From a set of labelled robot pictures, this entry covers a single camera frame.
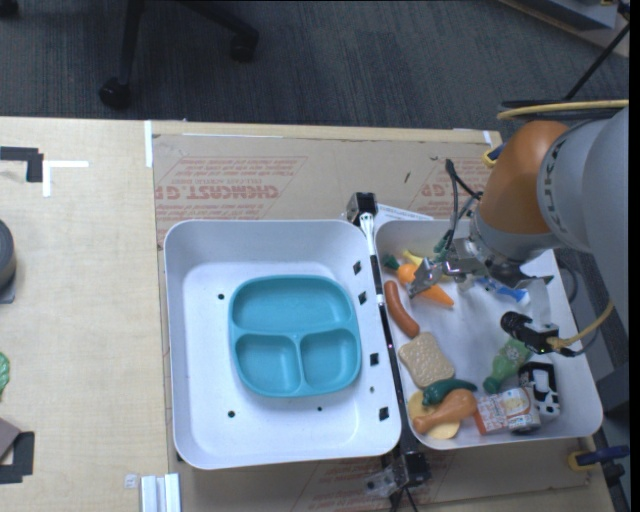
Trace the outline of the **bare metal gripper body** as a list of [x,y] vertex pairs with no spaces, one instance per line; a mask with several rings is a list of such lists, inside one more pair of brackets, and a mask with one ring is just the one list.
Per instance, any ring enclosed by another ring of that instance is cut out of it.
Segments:
[[524,288],[528,284],[528,276],[521,271],[517,261],[491,250],[481,239],[455,239],[448,250],[450,258],[469,259],[467,276],[490,278],[511,289]]

